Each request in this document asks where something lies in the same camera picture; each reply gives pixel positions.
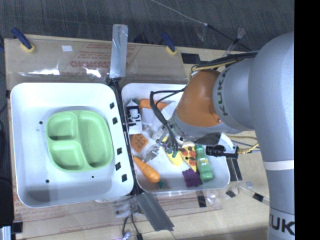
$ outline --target green plate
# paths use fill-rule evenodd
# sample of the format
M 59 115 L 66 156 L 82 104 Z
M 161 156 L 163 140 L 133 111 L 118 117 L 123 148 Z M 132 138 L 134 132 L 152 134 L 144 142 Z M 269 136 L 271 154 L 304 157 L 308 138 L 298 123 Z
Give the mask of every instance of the green plate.
M 53 164 L 65 172 L 85 172 L 107 166 L 114 148 L 106 120 L 90 110 L 55 113 L 46 123 Z

